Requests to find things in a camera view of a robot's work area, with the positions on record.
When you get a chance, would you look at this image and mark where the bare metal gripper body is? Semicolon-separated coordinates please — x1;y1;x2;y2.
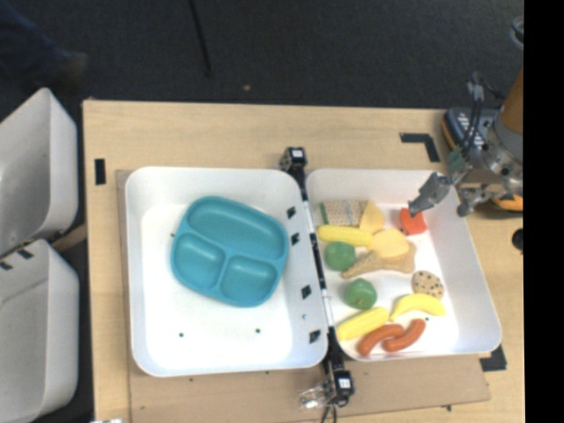
453;145;524;197

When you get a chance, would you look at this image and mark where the red toy pepper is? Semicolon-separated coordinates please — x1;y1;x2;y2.
398;207;429;236

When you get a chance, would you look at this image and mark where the yellow toy chip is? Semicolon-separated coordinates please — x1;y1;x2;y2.
359;200;387;235
369;227;412;260

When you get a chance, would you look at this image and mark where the white plastic tray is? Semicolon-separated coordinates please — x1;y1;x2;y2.
305;167;503;363
124;166;330;378

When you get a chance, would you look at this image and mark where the tan toy sandwich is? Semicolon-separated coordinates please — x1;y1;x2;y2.
318;198;369;228

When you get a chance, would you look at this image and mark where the tan chocolate chip cookie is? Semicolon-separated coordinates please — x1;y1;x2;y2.
411;270;445;301

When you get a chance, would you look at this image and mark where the yellow toy corn cob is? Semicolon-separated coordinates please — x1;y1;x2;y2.
336;306;390;342
316;223;375;249

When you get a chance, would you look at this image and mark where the green toy pepper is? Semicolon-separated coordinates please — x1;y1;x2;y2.
344;277;379;312
324;241;357;273

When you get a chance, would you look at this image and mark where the yellow banana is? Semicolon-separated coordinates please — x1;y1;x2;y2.
389;293;448;323

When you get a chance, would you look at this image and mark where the thin black and white rod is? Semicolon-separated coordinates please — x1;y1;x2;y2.
292;165;344;370

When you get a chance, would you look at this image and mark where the orange toy sausage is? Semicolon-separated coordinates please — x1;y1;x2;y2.
382;317;427;353
357;323;406;358

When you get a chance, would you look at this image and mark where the blue divided plate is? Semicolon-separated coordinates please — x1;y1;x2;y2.
169;195;291;309

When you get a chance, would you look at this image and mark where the black block with wires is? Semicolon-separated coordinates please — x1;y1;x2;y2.
330;368;354;398
278;146;308;172

